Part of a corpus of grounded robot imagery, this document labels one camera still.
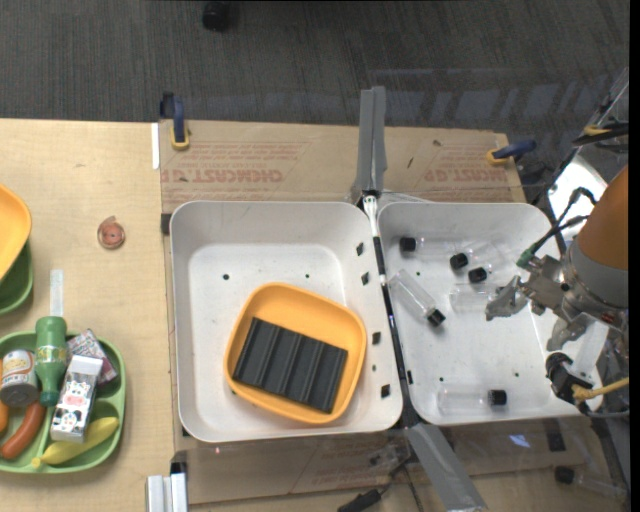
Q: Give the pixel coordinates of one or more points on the yellow banana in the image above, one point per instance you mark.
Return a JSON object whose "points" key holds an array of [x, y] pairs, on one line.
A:
{"points": [[97, 432]]}

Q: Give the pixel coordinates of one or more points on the orange carrot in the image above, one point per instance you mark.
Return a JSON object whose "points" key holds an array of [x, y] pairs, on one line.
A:
{"points": [[3, 416]]}

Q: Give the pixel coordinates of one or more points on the pink packet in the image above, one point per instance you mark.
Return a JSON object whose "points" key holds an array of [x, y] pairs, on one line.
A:
{"points": [[89, 345]]}

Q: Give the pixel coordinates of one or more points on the green divided plate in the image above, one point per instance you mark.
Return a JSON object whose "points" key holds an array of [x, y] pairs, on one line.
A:
{"points": [[112, 400]]}

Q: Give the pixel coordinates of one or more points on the brown cardboard board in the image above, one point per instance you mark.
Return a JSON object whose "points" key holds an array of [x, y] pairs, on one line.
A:
{"points": [[300, 160]]}

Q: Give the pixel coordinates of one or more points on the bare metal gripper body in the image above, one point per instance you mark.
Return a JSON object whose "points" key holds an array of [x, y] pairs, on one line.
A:
{"points": [[547, 285]]}

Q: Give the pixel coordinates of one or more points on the green bottle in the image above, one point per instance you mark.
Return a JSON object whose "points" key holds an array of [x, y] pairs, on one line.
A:
{"points": [[50, 350]]}

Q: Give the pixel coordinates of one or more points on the white plastic tray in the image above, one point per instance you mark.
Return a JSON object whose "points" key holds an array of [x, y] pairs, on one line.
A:
{"points": [[210, 310], [470, 350]]}

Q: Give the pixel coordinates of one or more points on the black cylinder on white bracket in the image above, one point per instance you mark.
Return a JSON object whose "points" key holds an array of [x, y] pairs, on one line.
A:
{"points": [[562, 372]]}

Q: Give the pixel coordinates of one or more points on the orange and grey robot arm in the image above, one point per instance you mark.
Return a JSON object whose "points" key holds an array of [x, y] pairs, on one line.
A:
{"points": [[607, 225]]}

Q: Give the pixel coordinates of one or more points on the thin black and white rod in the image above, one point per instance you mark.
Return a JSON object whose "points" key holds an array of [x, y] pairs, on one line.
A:
{"points": [[378, 255]]}

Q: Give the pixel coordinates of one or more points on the small grey can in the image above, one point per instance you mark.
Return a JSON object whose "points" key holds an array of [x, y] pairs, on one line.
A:
{"points": [[19, 375]]}

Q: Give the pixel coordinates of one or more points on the white cow print carton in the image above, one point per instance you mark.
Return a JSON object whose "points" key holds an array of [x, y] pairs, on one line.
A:
{"points": [[75, 400]]}

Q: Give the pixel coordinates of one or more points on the black caster wheel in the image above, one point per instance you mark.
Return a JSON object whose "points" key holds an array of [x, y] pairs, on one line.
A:
{"points": [[216, 16]]}

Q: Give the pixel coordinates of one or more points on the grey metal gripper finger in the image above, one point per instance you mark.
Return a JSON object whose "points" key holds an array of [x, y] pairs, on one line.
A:
{"points": [[506, 301], [567, 327]]}

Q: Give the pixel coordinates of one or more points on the pink doughnut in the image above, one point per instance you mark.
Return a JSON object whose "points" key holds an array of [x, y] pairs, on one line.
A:
{"points": [[111, 233]]}

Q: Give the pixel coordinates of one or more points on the red sausage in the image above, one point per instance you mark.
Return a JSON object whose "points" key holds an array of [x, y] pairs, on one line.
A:
{"points": [[25, 430]]}

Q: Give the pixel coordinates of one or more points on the black ribbed rectangular tray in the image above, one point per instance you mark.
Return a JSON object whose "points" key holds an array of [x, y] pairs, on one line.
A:
{"points": [[290, 362]]}

